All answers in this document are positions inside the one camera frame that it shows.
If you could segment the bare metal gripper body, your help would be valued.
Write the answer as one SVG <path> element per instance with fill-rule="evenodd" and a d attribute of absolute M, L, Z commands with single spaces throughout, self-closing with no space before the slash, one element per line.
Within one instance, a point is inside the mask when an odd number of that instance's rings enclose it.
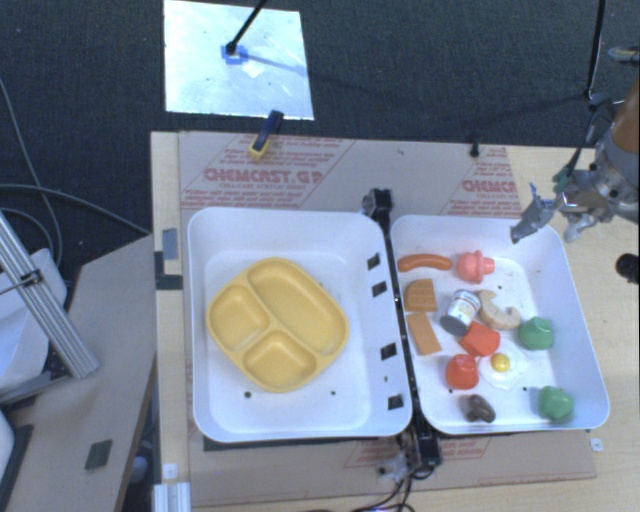
<path fill-rule="evenodd" d="M 554 176 L 558 211 L 572 222 L 606 223 L 619 217 L 633 224 L 639 219 L 639 173 L 621 173 L 613 168 L 564 169 Z"/>

